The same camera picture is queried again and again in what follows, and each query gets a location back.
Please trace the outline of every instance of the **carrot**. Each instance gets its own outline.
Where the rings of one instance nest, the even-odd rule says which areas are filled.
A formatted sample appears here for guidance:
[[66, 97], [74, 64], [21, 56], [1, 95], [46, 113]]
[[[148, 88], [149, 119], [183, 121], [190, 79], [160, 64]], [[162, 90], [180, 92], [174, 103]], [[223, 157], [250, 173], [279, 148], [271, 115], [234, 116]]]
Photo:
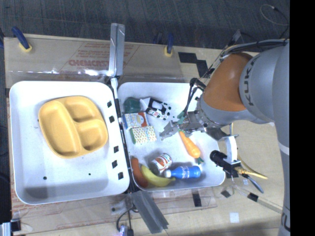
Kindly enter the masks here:
[[149, 182], [144, 178], [141, 173], [138, 158], [133, 157], [131, 159], [131, 168], [136, 183], [139, 184], [141, 187], [146, 188], [149, 185]]
[[199, 158], [200, 154], [201, 154], [201, 151], [197, 147], [197, 145], [194, 144], [189, 137], [186, 137], [182, 130], [179, 131], [179, 134], [180, 134], [180, 136], [182, 138], [182, 141], [183, 141], [183, 143], [185, 145], [185, 148], [186, 148], [188, 154], [190, 156], [192, 156], [193, 158]]

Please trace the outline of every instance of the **bottle cap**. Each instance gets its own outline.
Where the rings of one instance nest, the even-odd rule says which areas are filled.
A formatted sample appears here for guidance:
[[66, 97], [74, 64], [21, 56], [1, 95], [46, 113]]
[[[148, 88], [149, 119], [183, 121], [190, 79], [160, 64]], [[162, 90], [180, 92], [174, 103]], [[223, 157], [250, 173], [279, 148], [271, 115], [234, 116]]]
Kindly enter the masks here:
[[164, 171], [164, 176], [165, 176], [165, 177], [171, 177], [171, 176], [172, 176], [171, 171], [170, 171], [170, 170]]

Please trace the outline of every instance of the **soda can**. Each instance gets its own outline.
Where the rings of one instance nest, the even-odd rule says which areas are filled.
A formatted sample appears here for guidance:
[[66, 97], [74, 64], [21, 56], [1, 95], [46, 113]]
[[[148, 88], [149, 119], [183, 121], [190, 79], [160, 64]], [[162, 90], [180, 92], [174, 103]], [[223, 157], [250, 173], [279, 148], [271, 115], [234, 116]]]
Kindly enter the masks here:
[[149, 163], [149, 169], [153, 172], [153, 174], [158, 176], [168, 169], [172, 163], [173, 160], [170, 155], [163, 153]]

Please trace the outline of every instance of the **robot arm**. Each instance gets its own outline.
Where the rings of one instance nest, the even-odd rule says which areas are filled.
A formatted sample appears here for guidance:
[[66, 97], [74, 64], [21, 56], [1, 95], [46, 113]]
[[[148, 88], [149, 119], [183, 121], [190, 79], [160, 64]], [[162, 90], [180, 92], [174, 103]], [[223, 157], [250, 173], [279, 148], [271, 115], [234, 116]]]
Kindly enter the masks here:
[[163, 140], [182, 129], [187, 134], [201, 131], [217, 141], [226, 140], [230, 139], [230, 135], [221, 128], [236, 120], [249, 120], [257, 124], [274, 122], [285, 188], [279, 236], [289, 236], [289, 41], [281, 41], [280, 44], [279, 41], [263, 41], [263, 44], [274, 46], [255, 57], [242, 53], [243, 45], [231, 47], [227, 50], [229, 53], [223, 52], [222, 56], [227, 54], [227, 57], [217, 67], [208, 85], [197, 85], [203, 94], [198, 99], [196, 110], [187, 112], [186, 107], [179, 116], [180, 120], [168, 123], [160, 137]]

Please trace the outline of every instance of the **white tray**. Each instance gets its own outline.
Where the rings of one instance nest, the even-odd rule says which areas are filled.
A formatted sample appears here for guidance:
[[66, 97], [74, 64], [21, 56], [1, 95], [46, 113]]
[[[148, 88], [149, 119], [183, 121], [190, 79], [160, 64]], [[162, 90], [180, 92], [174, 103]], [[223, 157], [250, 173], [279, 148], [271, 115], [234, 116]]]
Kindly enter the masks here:
[[[139, 163], [148, 166], [149, 162], [155, 159], [162, 153], [168, 153], [173, 159], [173, 166], [192, 166], [197, 165], [194, 158], [188, 155], [185, 146], [178, 133], [165, 138], [161, 141], [159, 132], [164, 130], [164, 127], [170, 120], [177, 121], [177, 115], [185, 108], [189, 93], [189, 83], [152, 83], [152, 82], [127, 82], [118, 88], [118, 97], [121, 104], [121, 110], [124, 112], [124, 101], [128, 97], [144, 99], [153, 97], [159, 101], [168, 103], [171, 109], [171, 115], [168, 119], [162, 120], [154, 116], [147, 115], [149, 124], [155, 129], [157, 141], [148, 142], [146, 144], [133, 144], [129, 130], [125, 130], [126, 143], [129, 152], [129, 159], [133, 156], [139, 159]], [[200, 96], [201, 91], [198, 90], [195, 96]], [[193, 111], [196, 108], [196, 101], [191, 101], [188, 111]], [[194, 132], [190, 137], [191, 140], [200, 148], [202, 163], [202, 174], [200, 178], [177, 179], [171, 182], [166, 187], [149, 186], [140, 189], [147, 191], [165, 191], [165, 190], [180, 190], [191, 188], [202, 188], [218, 186], [225, 179], [225, 172], [221, 167], [217, 167], [210, 160], [210, 153], [213, 150], [219, 150], [218, 142], [211, 138], [206, 133], [200, 131]]]
[[[41, 133], [38, 111], [47, 101], [72, 95], [86, 96], [98, 106], [109, 139], [92, 153], [62, 159], [53, 154]], [[12, 86], [9, 97], [15, 190], [21, 201], [36, 205], [88, 199], [121, 194], [128, 188], [126, 157], [108, 86], [98, 82], [22, 81]]]

